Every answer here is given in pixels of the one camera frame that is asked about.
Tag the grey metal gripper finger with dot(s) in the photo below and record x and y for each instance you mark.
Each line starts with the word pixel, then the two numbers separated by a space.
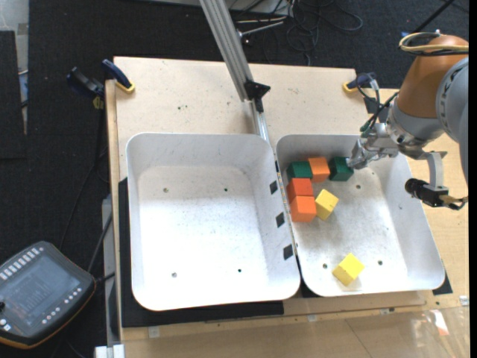
pixel 363 160
pixel 354 154

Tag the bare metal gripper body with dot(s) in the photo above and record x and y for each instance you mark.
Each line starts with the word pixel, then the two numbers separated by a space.
pixel 378 140

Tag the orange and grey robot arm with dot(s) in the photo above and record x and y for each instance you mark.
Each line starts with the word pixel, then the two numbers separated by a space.
pixel 428 84

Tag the green cube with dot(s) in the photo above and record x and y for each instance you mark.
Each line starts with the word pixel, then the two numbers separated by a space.
pixel 299 170
pixel 340 169

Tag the orange cube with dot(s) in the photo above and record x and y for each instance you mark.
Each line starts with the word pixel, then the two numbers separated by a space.
pixel 303 209
pixel 319 169

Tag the yellow cube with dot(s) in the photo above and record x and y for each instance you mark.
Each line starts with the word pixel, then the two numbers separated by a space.
pixel 326 203
pixel 348 269

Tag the red-orange cube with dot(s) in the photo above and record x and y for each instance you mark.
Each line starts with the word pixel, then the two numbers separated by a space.
pixel 300 188

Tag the white plastic tray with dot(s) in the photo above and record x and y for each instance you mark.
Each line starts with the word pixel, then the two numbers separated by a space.
pixel 372 229
pixel 201 222

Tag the pale wood board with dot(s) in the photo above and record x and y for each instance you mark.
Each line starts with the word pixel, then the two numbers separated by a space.
pixel 186 99

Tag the black cylinder on white bracket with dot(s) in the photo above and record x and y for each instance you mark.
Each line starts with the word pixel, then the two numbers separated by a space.
pixel 428 190

